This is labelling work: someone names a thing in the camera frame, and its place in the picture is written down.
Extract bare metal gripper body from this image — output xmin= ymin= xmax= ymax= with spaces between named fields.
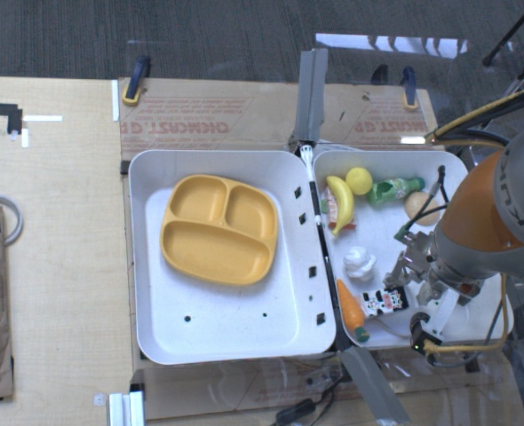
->
xmin=398 ymin=230 xmax=486 ymax=306

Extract white carton with cow print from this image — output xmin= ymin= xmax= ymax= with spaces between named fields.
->
xmin=360 ymin=285 xmax=410 ymax=320

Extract white garlic bulb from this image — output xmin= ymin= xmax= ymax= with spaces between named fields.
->
xmin=343 ymin=245 xmax=377 ymax=282

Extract white plastic tray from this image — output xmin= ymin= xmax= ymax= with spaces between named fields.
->
xmin=311 ymin=148 xmax=514 ymax=351
xmin=127 ymin=148 xmax=337 ymax=366

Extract orange carrot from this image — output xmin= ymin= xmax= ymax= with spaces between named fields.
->
xmin=336 ymin=278 xmax=371 ymax=344

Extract beige egg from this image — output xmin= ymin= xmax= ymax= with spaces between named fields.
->
xmin=404 ymin=192 xmax=441 ymax=227

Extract green plastic bottle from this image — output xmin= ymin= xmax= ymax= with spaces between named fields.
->
xmin=366 ymin=176 xmax=426 ymax=207

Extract yellow banana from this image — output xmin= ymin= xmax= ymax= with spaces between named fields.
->
xmin=325 ymin=175 xmax=356 ymax=238

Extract red and white packet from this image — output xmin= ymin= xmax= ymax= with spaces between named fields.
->
xmin=322 ymin=185 xmax=358 ymax=232

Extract yellow lemon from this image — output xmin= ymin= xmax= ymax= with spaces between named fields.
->
xmin=345 ymin=166 xmax=374 ymax=196

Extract thin black and white rod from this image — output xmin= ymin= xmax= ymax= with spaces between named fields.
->
xmin=300 ymin=144 xmax=342 ymax=351

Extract yellow divided plate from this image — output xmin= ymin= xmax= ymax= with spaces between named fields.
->
xmin=159 ymin=174 xmax=280 ymax=288

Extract brown cardboard board red print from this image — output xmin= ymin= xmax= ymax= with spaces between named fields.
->
xmin=118 ymin=76 xmax=524 ymax=421

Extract black cylinder on white bracket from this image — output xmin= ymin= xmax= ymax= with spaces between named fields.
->
xmin=409 ymin=288 xmax=461 ymax=355

